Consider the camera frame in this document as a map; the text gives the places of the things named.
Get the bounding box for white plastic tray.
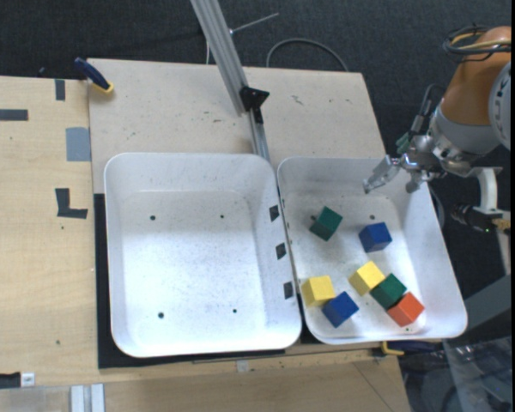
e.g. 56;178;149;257
103;152;303;359
276;156;470;346

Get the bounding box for orange cube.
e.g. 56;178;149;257
386;291;426;329

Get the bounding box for yellow cube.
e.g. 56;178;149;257
300;275;336;308
348;260;386;297

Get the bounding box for pale wood board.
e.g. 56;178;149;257
86;58;403;375

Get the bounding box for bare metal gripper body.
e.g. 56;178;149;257
399;131;474;185

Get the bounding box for green cube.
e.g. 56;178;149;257
369;272;408;311
308;205;344;243

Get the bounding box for black cylinder on white bracket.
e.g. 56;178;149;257
450;167;506;233

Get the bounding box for blue cube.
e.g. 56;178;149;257
321;290;361;330
358;221;393;254

